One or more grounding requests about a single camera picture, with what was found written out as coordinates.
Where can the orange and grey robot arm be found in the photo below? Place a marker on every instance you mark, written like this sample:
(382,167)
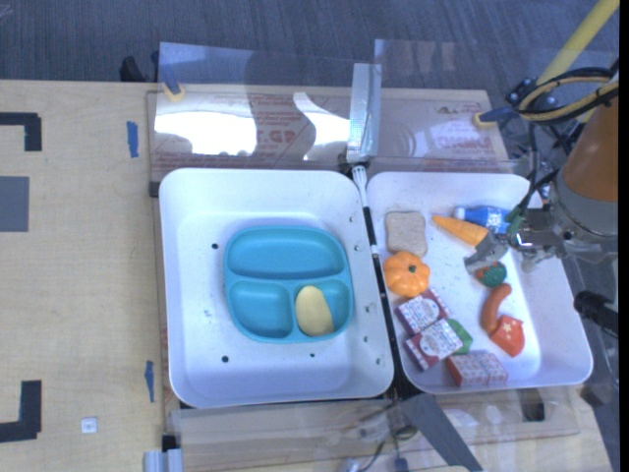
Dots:
(589,165)

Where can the yellow toy potato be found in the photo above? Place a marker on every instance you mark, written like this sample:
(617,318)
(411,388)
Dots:
(314,312)

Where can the black cylinder on white bracket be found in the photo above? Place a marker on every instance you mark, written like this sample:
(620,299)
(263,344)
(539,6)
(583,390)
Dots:
(594,308)

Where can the white plastic tray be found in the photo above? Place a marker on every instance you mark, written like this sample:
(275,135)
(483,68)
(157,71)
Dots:
(196,288)
(550,322)

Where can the blue and white bottle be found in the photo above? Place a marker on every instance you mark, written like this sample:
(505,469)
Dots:
(479,215)

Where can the red and white carton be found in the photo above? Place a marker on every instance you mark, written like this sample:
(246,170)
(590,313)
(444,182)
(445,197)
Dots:
(476,369)
(421,312)
(433,344)

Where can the green toy piece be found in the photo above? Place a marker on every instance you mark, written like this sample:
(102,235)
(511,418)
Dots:
(464,336)

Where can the orange toy carrot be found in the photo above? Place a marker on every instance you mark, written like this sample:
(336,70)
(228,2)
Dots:
(459,229)

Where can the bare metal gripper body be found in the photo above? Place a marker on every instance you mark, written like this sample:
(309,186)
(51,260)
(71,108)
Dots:
(545,236)

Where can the orange toy pumpkin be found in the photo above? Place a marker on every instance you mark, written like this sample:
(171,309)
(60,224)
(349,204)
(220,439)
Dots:
(405,276)

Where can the tan toy bread slice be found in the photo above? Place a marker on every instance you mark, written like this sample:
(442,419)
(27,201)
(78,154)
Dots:
(406,233)

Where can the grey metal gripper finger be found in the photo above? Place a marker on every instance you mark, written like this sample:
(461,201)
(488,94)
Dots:
(491,243)
(484,259)

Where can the orange toy sausage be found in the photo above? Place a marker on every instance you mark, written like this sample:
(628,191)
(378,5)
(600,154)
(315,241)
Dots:
(494,305)

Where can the blue divided plate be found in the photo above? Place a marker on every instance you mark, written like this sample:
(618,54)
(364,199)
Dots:
(275,258)

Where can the brown cardboard board red print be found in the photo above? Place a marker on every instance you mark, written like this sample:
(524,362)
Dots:
(314,116)

